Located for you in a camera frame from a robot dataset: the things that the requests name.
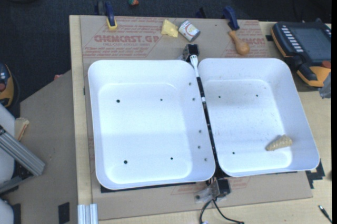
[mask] cardboard sheet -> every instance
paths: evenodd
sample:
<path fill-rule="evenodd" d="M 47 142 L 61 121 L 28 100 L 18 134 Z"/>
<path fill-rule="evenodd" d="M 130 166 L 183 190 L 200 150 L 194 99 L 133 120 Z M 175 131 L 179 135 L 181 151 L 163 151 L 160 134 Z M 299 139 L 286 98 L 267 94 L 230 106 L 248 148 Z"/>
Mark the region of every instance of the cardboard sheet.
<path fill-rule="evenodd" d="M 194 194 L 206 187 L 204 182 L 180 185 L 101 192 L 95 174 L 93 128 L 87 71 L 91 63 L 100 59 L 178 59 L 190 42 L 181 34 L 178 38 L 162 35 L 165 19 L 179 26 L 183 18 L 116 17 L 118 28 L 110 31 L 104 16 L 80 16 L 87 109 L 88 145 L 93 202 L 98 205 L 99 220 L 154 215 L 159 213 L 199 210 Z M 198 44 L 199 60 L 212 57 L 243 57 L 236 53 L 227 34 L 225 19 L 191 18 L 190 22 L 201 31 L 193 42 Z M 238 21 L 239 38 L 250 44 L 245 57 L 270 57 L 258 21 Z M 219 206 L 302 199 L 312 197 L 305 172 L 229 178 L 232 193 Z"/>

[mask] black pen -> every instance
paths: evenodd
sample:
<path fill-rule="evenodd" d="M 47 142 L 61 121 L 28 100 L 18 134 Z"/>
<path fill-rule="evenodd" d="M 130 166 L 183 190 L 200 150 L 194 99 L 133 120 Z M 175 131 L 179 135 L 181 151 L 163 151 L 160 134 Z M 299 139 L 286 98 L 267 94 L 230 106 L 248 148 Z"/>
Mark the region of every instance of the black pen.
<path fill-rule="evenodd" d="M 329 219 L 329 221 L 332 223 L 332 219 L 329 217 L 328 213 L 327 213 L 326 210 L 323 208 L 323 206 L 318 205 L 318 207 L 321 209 L 322 213 L 326 216 L 326 218 Z"/>

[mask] soup can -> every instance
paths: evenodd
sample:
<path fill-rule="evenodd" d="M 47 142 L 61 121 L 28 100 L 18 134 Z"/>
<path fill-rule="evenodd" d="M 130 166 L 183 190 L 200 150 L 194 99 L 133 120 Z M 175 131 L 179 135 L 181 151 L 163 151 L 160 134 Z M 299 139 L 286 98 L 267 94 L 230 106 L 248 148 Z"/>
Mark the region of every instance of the soup can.
<path fill-rule="evenodd" d="M 188 19 L 180 25 L 178 31 L 190 42 L 194 41 L 200 34 L 200 30 L 198 30 Z"/>

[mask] black and yellow controller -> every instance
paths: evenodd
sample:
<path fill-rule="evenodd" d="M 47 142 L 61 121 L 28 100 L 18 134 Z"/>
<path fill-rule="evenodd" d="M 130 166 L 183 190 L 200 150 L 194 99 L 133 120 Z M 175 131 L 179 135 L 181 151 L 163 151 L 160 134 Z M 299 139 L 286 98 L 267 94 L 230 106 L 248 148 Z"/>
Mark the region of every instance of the black and yellow controller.
<path fill-rule="evenodd" d="M 0 104 L 9 107 L 14 99 L 14 81 L 7 65 L 0 62 Z"/>

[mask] wooden table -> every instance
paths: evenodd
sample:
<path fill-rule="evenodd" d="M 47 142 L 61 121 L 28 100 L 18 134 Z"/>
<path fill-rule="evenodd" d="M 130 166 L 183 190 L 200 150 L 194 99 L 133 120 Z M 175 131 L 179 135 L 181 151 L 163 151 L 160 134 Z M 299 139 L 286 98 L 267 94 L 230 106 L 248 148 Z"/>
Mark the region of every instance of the wooden table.
<path fill-rule="evenodd" d="M 273 22 L 260 22 L 262 32 L 270 34 Z M 78 204 L 88 205 L 92 201 L 91 177 L 88 155 L 86 108 L 83 95 L 84 76 L 82 63 L 80 16 L 70 16 L 72 81 L 74 99 L 74 126 L 76 144 L 76 169 Z M 272 57 L 280 58 L 273 42 L 268 42 Z M 223 213 L 245 223 L 329 223 L 318 205 L 322 205 L 332 217 L 332 178 L 331 178 L 331 99 L 322 99 L 317 91 L 308 91 L 303 83 L 294 77 L 300 99 L 320 153 L 326 177 L 314 182 L 313 198 L 283 202 L 263 203 L 224 208 Z M 199 211 L 168 213 L 136 218 L 100 221 L 100 223 L 186 223 L 197 224 Z M 216 209 L 204 213 L 204 220 L 211 224 L 227 223 Z"/>

